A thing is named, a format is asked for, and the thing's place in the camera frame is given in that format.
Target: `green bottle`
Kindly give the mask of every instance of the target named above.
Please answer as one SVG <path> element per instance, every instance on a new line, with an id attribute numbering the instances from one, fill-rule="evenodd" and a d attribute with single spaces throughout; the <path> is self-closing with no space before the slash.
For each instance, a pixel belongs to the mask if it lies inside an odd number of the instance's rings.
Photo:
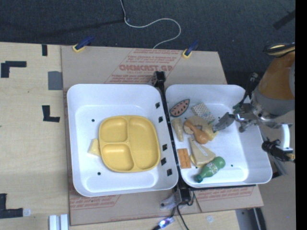
<path id="1" fill-rule="evenodd" d="M 200 183 L 203 178 L 211 177 L 225 166 L 225 160 L 222 157 L 216 157 L 210 163 L 203 166 L 201 172 L 195 176 L 195 180 Z"/>

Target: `metal bracket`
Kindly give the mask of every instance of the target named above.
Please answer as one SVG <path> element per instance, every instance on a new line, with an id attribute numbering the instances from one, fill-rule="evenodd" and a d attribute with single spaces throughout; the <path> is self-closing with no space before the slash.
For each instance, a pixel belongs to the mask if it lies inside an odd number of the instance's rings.
<path id="1" fill-rule="evenodd" d="M 51 215 L 48 219 L 49 230 L 68 230 L 68 216 L 63 214 L 60 216 Z"/>
<path id="2" fill-rule="evenodd" d="M 171 210 L 182 202 L 180 190 L 176 190 L 170 197 L 160 201 L 160 209 Z"/>

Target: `yellow plate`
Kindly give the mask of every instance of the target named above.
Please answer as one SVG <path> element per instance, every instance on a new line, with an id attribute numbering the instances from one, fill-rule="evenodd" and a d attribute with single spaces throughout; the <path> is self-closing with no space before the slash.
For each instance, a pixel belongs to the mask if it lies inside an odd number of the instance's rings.
<path id="1" fill-rule="evenodd" d="M 114 116 L 99 127 L 99 146 L 106 167 L 116 172 L 141 172 L 160 160 L 156 130 L 142 116 Z"/>

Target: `blue clamp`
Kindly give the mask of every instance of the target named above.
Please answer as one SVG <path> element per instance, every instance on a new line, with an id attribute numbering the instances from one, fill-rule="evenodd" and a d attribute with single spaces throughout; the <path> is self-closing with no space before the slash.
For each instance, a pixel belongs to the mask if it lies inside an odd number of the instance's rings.
<path id="1" fill-rule="evenodd" d="M 184 59 L 188 59 L 191 54 L 192 54 L 192 50 L 196 50 L 198 48 L 198 41 L 194 41 L 190 47 L 188 47 L 186 50 L 183 51 L 182 56 Z"/>
<path id="2" fill-rule="evenodd" d="M 95 39 L 94 36 L 88 36 L 87 38 L 81 40 L 78 44 L 74 45 L 72 47 L 73 51 L 76 53 L 79 53 L 80 51 L 84 50 L 84 46 L 89 45 L 91 42 L 93 42 Z"/>

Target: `bottle label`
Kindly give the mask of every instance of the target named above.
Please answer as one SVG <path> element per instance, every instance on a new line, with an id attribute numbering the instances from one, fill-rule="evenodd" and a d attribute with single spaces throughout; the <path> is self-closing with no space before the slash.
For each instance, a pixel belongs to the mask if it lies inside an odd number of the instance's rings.
<path id="1" fill-rule="evenodd" d="M 212 171 L 212 174 L 216 174 L 218 171 L 218 168 L 214 163 L 208 163 L 207 167 Z"/>

